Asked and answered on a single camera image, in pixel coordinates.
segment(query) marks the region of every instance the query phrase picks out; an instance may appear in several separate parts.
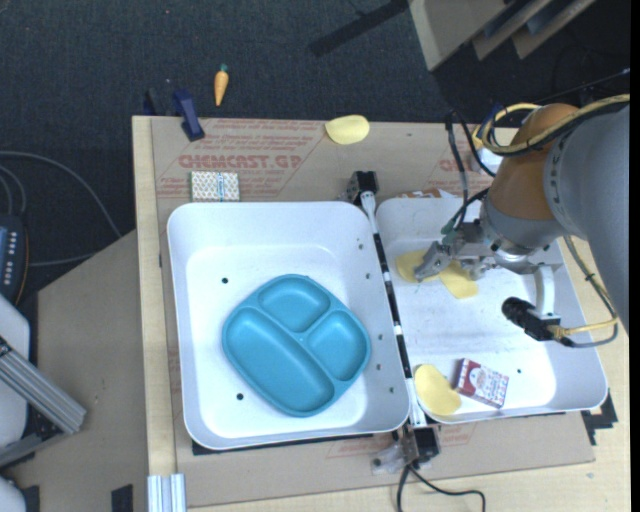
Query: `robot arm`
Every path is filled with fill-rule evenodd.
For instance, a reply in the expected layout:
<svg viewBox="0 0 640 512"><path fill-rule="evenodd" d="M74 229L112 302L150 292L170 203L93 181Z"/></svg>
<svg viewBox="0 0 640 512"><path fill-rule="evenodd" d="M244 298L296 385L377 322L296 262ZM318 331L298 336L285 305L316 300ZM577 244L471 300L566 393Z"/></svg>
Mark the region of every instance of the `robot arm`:
<svg viewBox="0 0 640 512"><path fill-rule="evenodd" d="M500 149L506 158L479 218L434 242L415 268L416 279L440 272L453 259L472 279L497 266L534 273L532 254L558 237L578 236L588 241L628 333L628 102L628 96L609 98L588 115L582 115L586 107L563 104L534 110L511 145ZM565 128L556 137L545 138L559 125ZM532 148L532 141L540 142Z"/></svg>

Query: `wooden table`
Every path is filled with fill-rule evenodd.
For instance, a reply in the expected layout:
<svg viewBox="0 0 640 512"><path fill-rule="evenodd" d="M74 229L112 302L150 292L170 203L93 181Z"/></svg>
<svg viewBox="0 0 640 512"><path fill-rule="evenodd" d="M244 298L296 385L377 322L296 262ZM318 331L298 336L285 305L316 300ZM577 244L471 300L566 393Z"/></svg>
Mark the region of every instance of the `wooden table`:
<svg viewBox="0 0 640 512"><path fill-rule="evenodd" d="M150 475L167 476L178 471L178 458L165 328L165 297L162 271L158 260L161 252L161 234L158 228L152 122L153 118L135 117L132 127L148 467ZM310 151L322 152L324 151L322 148L327 144L330 143L320 141ZM446 134L441 126L393 123L374 123L370 136L353 147L327 148L327 154L331 156L328 164L333 165L337 162L340 167L344 162L350 162L350 165L362 162L361 169L371 168L374 165L372 162L376 161L376 155L372 153L388 152L393 147L400 146L406 149L407 144L409 148L415 149L418 155L415 158L422 158L422 152L427 151L429 154L435 154L433 160L440 162L439 165L445 168L449 165L447 164ZM400 167L404 165L403 159L412 158L406 154L409 152L402 148L394 160L396 164L400 164ZM425 168L429 168L428 162L425 163ZM343 176L344 179L348 179L349 175L350 172ZM402 183L398 185L398 182L402 182L402 178L398 176L383 174L380 177L381 190L395 193L394 183L396 186L403 186ZM329 177L335 178L335 173L329 173ZM296 193L303 192L304 184L304 180L298 179L298 176L293 178L289 176L286 182L286 185L294 191L294 196ZM309 192L312 198L327 194L327 190L323 189L320 181L314 191ZM584 244L579 247L583 252L587 250ZM587 320L598 321L604 318L606 316L604 308L591 293L588 285L583 282L578 270L570 266L570 271ZM601 347L599 353L609 379L618 422L613 429L597 432L597 446L594 447L595 462L440 480L437 484L450 490L469 488L481 490L487 497L488 510L630 510L628 337L624 334L619 335L613 343ZM211 475L211 478L220 479L224 478L224 475ZM309 474L307 478L313 479L314 475ZM251 485L250 475L247 475L247 485ZM187 495L189 495L189 481L186 486ZM395 491L395 486L381 485L350 491L283 497L264 500L260 503L260 508L265 511L394 510ZM405 510L422 510L427 507L430 507L430 510L447 511L480 510L479 500L475 496L451 498L435 495L431 491L427 491L429 495L425 496L425 491L427 489L421 484L410 483L405 491L403 502ZM255 508L254 502L239 502L215 507L202 506L193 510L241 511L255 510Z"/></svg>

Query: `blue plate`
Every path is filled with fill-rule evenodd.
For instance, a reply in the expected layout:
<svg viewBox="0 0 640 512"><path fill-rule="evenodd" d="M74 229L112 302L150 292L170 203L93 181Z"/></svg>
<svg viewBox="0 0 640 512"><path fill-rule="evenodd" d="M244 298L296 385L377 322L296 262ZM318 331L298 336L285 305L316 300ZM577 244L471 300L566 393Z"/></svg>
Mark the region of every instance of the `blue plate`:
<svg viewBox="0 0 640 512"><path fill-rule="evenodd" d="M229 315L224 352L266 400L312 416L342 396L369 361L367 331L331 292L288 274L262 285Z"/></svg>

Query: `black cable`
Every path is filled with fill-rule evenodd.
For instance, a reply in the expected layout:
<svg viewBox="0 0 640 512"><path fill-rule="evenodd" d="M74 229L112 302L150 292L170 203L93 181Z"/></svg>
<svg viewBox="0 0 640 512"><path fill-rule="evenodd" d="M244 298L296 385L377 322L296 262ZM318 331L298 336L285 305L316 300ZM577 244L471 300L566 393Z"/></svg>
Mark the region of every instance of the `black cable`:
<svg viewBox="0 0 640 512"><path fill-rule="evenodd" d="M498 121L496 120L496 116L503 110L505 110L505 107L500 103L496 103L491 109L491 112L489 112L487 116L484 118L484 120L482 121L482 123L480 123L480 126L477 130L477 134L479 135L485 131L485 126L487 126L487 124L490 124L491 126L489 128L488 140L491 144L497 147L502 146L502 144L496 138L495 127L496 127L496 124L498 124ZM525 116L529 115L529 113L530 113L529 111L526 111ZM514 117L518 116L518 114L522 114L522 113L519 111L506 112L505 115L503 116L503 119L501 119L500 121L505 123L511 119L510 122L506 123L508 127L511 127L511 128L520 127L522 126L522 123L514 119Z"/></svg>
<svg viewBox="0 0 640 512"><path fill-rule="evenodd" d="M579 44L570 44L565 46L556 57L553 68L551 70L551 92L552 93L558 91L559 70L563 67L564 60L566 60L566 56L570 55L571 52L575 53L574 50L580 50L582 52L581 59L578 59L578 55L574 56L574 58L572 59L572 62L574 64L575 63L579 64L579 69L584 68L585 60L587 59L591 60L591 52L588 49L586 49L584 46ZM543 99L541 101L534 101L534 103L542 103L543 101L547 101L547 99Z"/></svg>
<svg viewBox="0 0 640 512"><path fill-rule="evenodd" d="M449 147L451 148L451 153L453 153L453 158L456 161L456 165L458 166L458 172L460 173L460 180L462 182L462 211L460 212L458 224L454 229L458 229L460 225L464 222L464 217L467 213L467 201L469 200L469 187L467 185L467 175L466 170L464 168L464 164L462 163L462 158L460 157L460 152L456 146L456 136L453 133L453 114L454 111L449 112L449 114L445 117L445 129L449 135Z"/></svg>
<svg viewBox="0 0 640 512"><path fill-rule="evenodd" d="M625 108L626 105L630 103L629 95L620 95L613 96L611 98L605 98L593 104L587 105L582 109L570 114L566 117L569 119L568 121L561 121L557 123L556 126L552 126L548 128L542 134L538 136L534 136L527 141L520 142L518 144L514 144L512 146L505 146L505 149L500 150L499 148L489 148L494 153L504 156L504 157L513 157L513 156L521 156L533 151L541 150L544 146L546 146L551 141L556 138L564 135L568 132L573 131L577 126L581 123L593 119L594 117L611 113L618 112L621 109ZM490 133L493 131L495 125L495 115L493 121L490 125Z"/></svg>
<svg viewBox="0 0 640 512"><path fill-rule="evenodd" d="M606 83L606 82L609 82L611 80L614 80L616 78L619 78L621 76L626 76L626 75L631 75L631 68L624 68L624 69L622 69L622 70L620 70L617 73L614 73L612 75L605 76L604 78L599 78L597 80L593 80L593 81L591 81L589 83L586 83L584 85L578 85L576 87L572 87L570 89L563 90L561 92L552 94L550 96L546 96L545 98L541 98L539 100L535 100L533 103L542 104L542 103L545 103L545 102L547 102L549 100L556 99L556 98L558 98L560 96L566 96L567 94L571 94L573 92L579 92L579 91L582 91L584 89L589 89L589 88L594 87L596 85L600 85L602 83Z"/></svg>
<svg viewBox="0 0 640 512"><path fill-rule="evenodd" d="M33 263L29 263L29 267L53 267L56 265L66 265L68 263L77 263L79 261L88 260L92 256L94 256L95 252L90 252L87 254L82 254L80 256L71 256L69 258L60 258L58 260L47 260L47 261L34 261Z"/></svg>
<svg viewBox="0 0 640 512"><path fill-rule="evenodd" d="M494 173L491 169L489 169L484 162L482 161L482 159L480 158L480 155L478 154L478 150L476 149L476 145L473 142L473 136L471 135L471 131L469 130L469 126L467 125L466 121L464 120L464 118L460 115L460 112L456 111L456 110L452 110L451 111L451 115L452 116L457 116L458 117L458 121L460 123L460 126L462 126L462 129L464 131L465 137L467 138L467 142L469 144L469 148L471 149L471 154L473 155L473 158L475 159L475 161L478 163L478 165L480 166L480 168L486 172L489 176L491 176L492 178L495 177L496 173Z"/></svg>
<svg viewBox="0 0 640 512"><path fill-rule="evenodd" d="M115 222L111 218L111 215L109 215L109 212L107 211L104 204L98 197L98 194L95 193L95 191L91 188L91 186L89 186L89 184L84 180L84 178L82 178L77 172L73 171L72 169L70 169L64 164L61 164L60 162L56 162L55 160L52 160L51 158L36 155L34 153L25 153L22 151L0 151L0 158L35 160L36 162L42 162L42 163L51 165L53 167L56 167L61 171L66 172L71 177L73 177L76 181L78 181L87 190L87 192L89 192L93 200L98 205L98 208L100 208L100 211L102 211L102 213L104 214L104 217L107 220L107 223L115 233L116 237L122 238L122 233L120 232Z"/></svg>
<svg viewBox="0 0 640 512"><path fill-rule="evenodd" d="M605 48L596 48L592 44L587 44L580 39L580 36L573 30L571 25L567 25L564 28L564 32L574 41L574 45L583 48L584 50L588 50L596 55L601 55L606 58L630 58L631 52L612 52L610 50L606 50Z"/></svg>
<svg viewBox="0 0 640 512"><path fill-rule="evenodd" d="M582 258L580 258L580 255L578 254L578 251L573 241L571 240L571 237L565 236L564 241L565 241L565 244L567 245L567 249L569 250L569 254L571 254L574 261L578 265L578 268L584 274L585 280L589 282L593 290L596 292L596 294L604 304L605 308L607 308L607 311L609 311L609 314L612 317L616 317L617 315L616 315L615 309L611 304L609 297L607 297L607 295L602 291L602 288L600 288L600 286L598 286L598 284L593 279L594 274L587 268L587 266L584 264L584 261L582 261ZM562 337L560 340L557 340L557 341L562 345L566 347L571 347L571 348L593 348L593 347L599 347L601 345L606 345L607 343L611 343L614 339L616 339L617 336L618 336L618 324L615 323L613 325L613 331L611 335L604 340L592 341L590 343L576 343L570 338Z"/></svg>
<svg viewBox="0 0 640 512"><path fill-rule="evenodd" d="M467 203L465 205L462 205L458 211L456 213L453 214L453 217L451 217L451 219L449 219L449 222L447 223L447 225L445 226L445 228L443 228L442 230L442 234L445 235L447 234L452 228L453 225L456 222L456 219L458 218L458 216L462 213L463 209L466 210L466 208L468 208L468 206L475 202L475 201L480 201L482 199L484 199L486 197L486 195L489 193L489 187L481 190L480 192L472 195L469 200L467 201Z"/></svg>
<svg viewBox="0 0 640 512"><path fill-rule="evenodd" d="M5 180L2 176L0 176L0 184L7 194L7 215L11 215L13 213L13 196L11 195L11 189L9 188L7 180Z"/></svg>
<svg viewBox="0 0 640 512"><path fill-rule="evenodd" d="M402 490L404 489L404 485L407 481L407 477L409 476L409 473L413 473L413 475L420 480L423 484L425 484L426 486L430 487L431 489L433 489L436 492L439 492L441 494L444 494L446 496L466 496L469 494L476 494L478 496L480 496L480 499L482 501L482 512L486 511L486 507L487 507L487 500L484 496L484 494L481 491L477 491L475 489L469 490L469 491L446 491L444 489L441 489L439 487L436 487L435 485L433 485L431 482L429 482L426 478L424 478L420 473L418 473L412 466L411 464L407 464L404 469L402 470L402 474L400 475L400 482L398 483L398 492L396 494L396 505L397 505L397 509L398 512L402 512Z"/></svg>
<svg viewBox="0 0 640 512"><path fill-rule="evenodd" d="M24 230L24 270L22 271L22 280L20 282L20 289L15 298L15 304L20 303L20 299L22 298L22 294L24 293L25 286L27 285L27 274L29 273L29 231L25 228Z"/></svg>
<svg viewBox="0 0 640 512"><path fill-rule="evenodd" d="M22 184L20 179L13 172L7 169L4 165L0 165L0 171L2 171L7 176L9 176L18 186L18 189L20 190L20 200L22 201L22 208L20 208L20 215L21 216L24 215L24 213L27 211L27 193L24 189L24 185Z"/></svg>

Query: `orange carrot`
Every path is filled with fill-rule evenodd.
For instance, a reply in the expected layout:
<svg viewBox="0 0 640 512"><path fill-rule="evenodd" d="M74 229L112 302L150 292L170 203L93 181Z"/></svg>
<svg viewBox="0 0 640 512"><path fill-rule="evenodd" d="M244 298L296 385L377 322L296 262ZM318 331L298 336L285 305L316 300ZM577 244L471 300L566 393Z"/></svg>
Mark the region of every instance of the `orange carrot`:
<svg viewBox="0 0 640 512"><path fill-rule="evenodd" d="M216 107L219 107L220 103L222 103L222 98L224 97L228 84L229 73L227 72L227 66L226 64L222 64L220 65L220 70L216 73L216 76L213 79L213 92L216 97Z"/></svg>

